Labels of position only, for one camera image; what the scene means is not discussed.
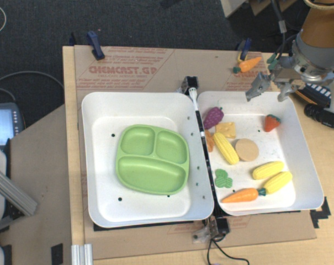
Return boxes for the purple toy grapes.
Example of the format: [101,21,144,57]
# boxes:
[203,106,225,130]

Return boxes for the green divided plate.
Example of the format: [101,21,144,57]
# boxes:
[115,124,190,196]

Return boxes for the thin black and white rod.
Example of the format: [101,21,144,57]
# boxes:
[188,87,215,201]

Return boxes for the small orange toy piece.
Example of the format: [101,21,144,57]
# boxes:
[205,130,216,153]

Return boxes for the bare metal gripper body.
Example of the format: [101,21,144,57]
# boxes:
[269,56,334,94]

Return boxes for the yellow toy corn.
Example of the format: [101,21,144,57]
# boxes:
[263,171,293,195]
[252,161,285,181]
[213,131,240,166]

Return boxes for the green toy leaf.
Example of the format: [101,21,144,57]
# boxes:
[214,168,234,189]

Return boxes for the tan round biscuit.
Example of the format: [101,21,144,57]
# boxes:
[234,138,260,162]

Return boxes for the brown cardboard board red print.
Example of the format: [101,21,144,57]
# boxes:
[73,45,325,261]

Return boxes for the yellow toy cheese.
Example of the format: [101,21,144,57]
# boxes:
[215,121,237,140]

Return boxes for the white plastic tray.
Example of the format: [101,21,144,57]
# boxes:
[81,92,215,229]
[196,90,325,216]

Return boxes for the orange toy carrot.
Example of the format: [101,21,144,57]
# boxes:
[221,187,267,204]
[232,56,263,74]

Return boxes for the red toy strawberry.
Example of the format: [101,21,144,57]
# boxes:
[263,114,282,133]

